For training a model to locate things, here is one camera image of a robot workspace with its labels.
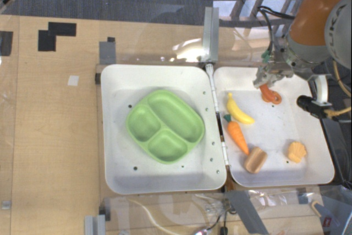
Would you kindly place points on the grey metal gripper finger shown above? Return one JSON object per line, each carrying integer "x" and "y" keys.
{"x": 260, "y": 78}
{"x": 274, "y": 81}

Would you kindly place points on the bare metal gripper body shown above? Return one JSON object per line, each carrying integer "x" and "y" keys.
{"x": 277, "y": 64}

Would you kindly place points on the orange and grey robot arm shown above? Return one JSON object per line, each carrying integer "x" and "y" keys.
{"x": 310, "y": 24}

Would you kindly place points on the yellow banana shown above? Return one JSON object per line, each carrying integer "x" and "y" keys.
{"x": 237, "y": 112}

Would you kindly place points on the white plastic tray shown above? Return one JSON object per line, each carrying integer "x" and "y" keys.
{"x": 165, "y": 74}
{"x": 277, "y": 129}

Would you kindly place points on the orange carrot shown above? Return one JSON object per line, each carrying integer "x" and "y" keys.
{"x": 237, "y": 133}

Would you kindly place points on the orange shell-shaped biscuit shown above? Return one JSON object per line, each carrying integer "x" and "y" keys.
{"x": 297, "y": 152}

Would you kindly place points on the tan bread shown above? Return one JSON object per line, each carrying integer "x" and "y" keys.
{"x": 255, "y": 160}

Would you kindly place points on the green divided plate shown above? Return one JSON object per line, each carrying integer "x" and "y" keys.
{"x": 165, "y": 126}

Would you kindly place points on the black cylinder on white bracket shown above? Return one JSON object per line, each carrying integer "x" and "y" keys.
{"x": 321, "y": 90}

